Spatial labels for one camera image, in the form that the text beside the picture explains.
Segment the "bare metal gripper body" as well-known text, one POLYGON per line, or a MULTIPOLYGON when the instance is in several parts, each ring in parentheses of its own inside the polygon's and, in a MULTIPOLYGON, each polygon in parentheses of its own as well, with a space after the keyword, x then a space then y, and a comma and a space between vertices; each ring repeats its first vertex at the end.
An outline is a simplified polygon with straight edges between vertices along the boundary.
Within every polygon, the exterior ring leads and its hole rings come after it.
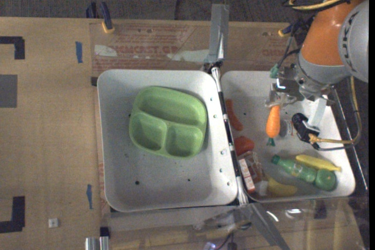
POLYGON ((296 96, 296 101, 303 101, 305 97, 301 94, 299 88, 300 85, 295 79, 297 69, 296 65, 292 63, 290 66, 284 66, 276 69, 276 66, 272 69, 271 78, 275 79, 275 82, 271 84, 271 91, 276 91, 279 97, 282 94, 289 94, 296 96))

